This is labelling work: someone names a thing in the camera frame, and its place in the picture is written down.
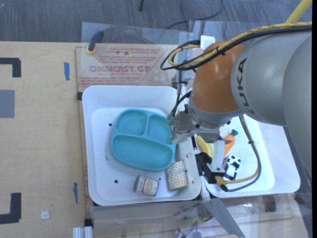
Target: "gray square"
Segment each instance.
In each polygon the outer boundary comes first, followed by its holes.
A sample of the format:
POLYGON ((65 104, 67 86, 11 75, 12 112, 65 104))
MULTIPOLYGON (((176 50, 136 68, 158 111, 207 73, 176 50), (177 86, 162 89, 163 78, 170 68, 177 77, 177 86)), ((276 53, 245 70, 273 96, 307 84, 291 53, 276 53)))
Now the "gray square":
POLYGON ((0 90, 0 118, 14 118, 14 90, 0 90))

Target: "white tray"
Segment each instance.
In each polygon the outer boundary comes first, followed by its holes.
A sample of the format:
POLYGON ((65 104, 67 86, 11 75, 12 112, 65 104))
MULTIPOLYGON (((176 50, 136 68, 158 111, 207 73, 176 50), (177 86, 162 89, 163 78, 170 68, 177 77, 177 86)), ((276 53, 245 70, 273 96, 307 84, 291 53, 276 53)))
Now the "white tray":
POLYGON ((176 147, 175 160, 183 160, 188 187, 170 191, 165 171, 150 172, 126 166, 111 153, 112 126, 128 108, 144 109, 167 116, 175 105, 176 90, 152 86, 91 86, 83 93, 83 110, 88 162, 88 186, 92 200, 102 206, 192 200, 201 190, 190 138, 176 147), (159 180, 155 197, 133 191, 138 175, 159 180))
MULTIPOLYGON (((262 164, 259 179, 249 187, 234 192, 225 192, 215 184, 208 184, 207 190, 220 198, 292 193, 298 190, 301 181, 283 127, 244 117, 262 164)), ((232 129, 239 133, 228 154, 241 159, 236 179, 243 179, 253 175, 257 169, 257 159, 238 117, 233 118, 229 125, 221 127, 220 135, 225 137, 232 129)), ((233 189, 249 182, 229 184, 227 187, 233 189)))

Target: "teal plate compartment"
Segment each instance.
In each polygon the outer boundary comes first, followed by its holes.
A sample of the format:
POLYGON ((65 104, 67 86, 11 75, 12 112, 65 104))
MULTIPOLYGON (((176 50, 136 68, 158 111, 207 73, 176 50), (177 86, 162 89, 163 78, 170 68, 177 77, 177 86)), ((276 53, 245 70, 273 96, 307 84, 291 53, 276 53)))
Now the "teal plate compartment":
POLYGON ((111 135, 111 150, 121 163, 137 169, 162 171, 175 157, 171 127, 159 114, 127 109, 119 114, 111 135))

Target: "orange carrot toy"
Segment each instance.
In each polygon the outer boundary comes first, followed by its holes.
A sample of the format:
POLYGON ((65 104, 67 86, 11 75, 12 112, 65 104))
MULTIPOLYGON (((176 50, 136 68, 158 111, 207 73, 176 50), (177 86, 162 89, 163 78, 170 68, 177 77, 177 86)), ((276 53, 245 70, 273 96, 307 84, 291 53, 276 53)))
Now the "orange carrot toy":
POLYGON ((228 143, 226 143, 226 144, 224 145, 224 155, 225 155, 225 156, 226 156, 227 152, 228 152, 228 151, 231 149, 231 147, 233 146, 234 141, 235 141, 234 136, 236 136, 236 135, 238 135, 238 132, 233 129, 230 134, 228 134, 228 135, 226 135, 226 136, 224 137, 224 140, 228 140, 228 141, 230 140, 230 142, 228 142, 228 143))

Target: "table surface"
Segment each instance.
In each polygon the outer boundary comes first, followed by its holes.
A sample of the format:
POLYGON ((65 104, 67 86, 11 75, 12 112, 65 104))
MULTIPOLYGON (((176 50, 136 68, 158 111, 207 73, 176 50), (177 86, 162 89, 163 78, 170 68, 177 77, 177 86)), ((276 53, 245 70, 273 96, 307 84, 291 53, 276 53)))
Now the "table surface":
MULTIPOLYGON (((10 213, 12 193, 21 193, 22 201, 21 219, 0 223, 0 238, 68 238, 73 227, 84 227, 85 161, 75 55, 76 47, 82 46, 0 42, 0 58, 19 58, 22 73, 12 77, 12 66, 0 64, 0 90, 15 93, 14 118, 0 119, 0 217, 10 213), (47 211, 49 219, 42 220, 41 213, 47 211)), ((308 237, 292 197, 290 206, 292 218, 239 227, 247 237, 308 237)))

